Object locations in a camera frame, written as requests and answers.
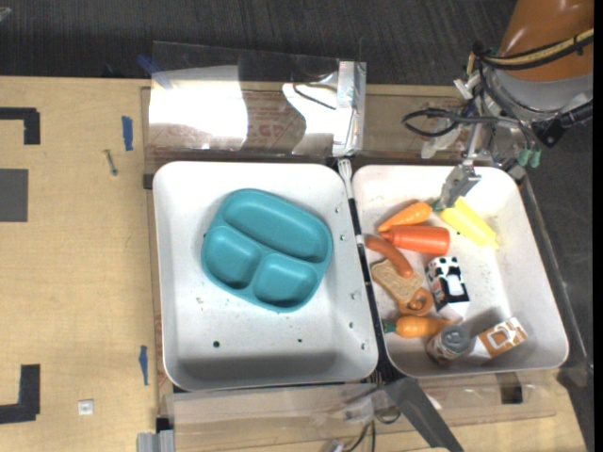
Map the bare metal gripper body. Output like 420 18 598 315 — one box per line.
464 103 543 170

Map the orange bottle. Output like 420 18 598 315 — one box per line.
380 224 451 256

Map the brown sausage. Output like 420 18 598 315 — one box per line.
365 234 415 280

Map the black and white carton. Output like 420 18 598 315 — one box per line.
424 255 471 313

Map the white plastic tray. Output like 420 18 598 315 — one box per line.
350 163 570 379
152 159 380 392

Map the brown bread slice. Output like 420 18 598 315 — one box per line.
369 258 426 303

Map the orange pretzel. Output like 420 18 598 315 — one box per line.
398 286 435 318

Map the yellow orange carrot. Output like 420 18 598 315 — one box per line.
382 315 454 340

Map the small can with grey lid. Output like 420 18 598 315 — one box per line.
425 324 472 366

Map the orange and white carton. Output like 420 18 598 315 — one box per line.
477 316 530 360

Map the teal divided plate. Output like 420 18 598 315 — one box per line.
200 187 334 315

